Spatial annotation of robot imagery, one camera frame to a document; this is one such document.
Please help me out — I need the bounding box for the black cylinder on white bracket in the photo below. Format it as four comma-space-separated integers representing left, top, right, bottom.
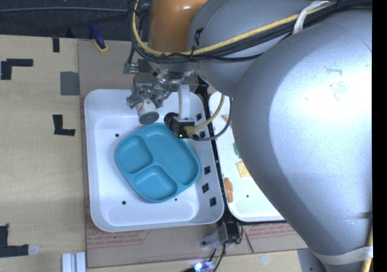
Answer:
163, 84, 197, 139

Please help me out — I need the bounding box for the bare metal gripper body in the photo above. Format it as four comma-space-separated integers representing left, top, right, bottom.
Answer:
134, 59, 200, 94

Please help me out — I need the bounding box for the yellow biscuit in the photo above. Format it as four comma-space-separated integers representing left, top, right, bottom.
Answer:
236, 161, 252, 179

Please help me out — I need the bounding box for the blue divided plate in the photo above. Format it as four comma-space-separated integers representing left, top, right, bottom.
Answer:
114, 122, 201, 204

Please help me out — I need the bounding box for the brown cardboard board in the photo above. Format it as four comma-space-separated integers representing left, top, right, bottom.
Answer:
77, 39, 310, 269

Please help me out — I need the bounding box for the white plastic tray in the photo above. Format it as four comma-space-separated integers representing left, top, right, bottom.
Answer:
83, 88, 226, 233
208, 91, 285, 223

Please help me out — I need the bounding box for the small white can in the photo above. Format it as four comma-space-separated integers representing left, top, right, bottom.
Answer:
135, 96, 161, 126

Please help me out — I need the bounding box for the orange carrot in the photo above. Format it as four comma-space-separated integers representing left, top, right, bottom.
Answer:
223, 176, 235, 204

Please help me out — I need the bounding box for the black block with wires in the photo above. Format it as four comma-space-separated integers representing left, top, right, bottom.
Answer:
200, 221, 243, 247

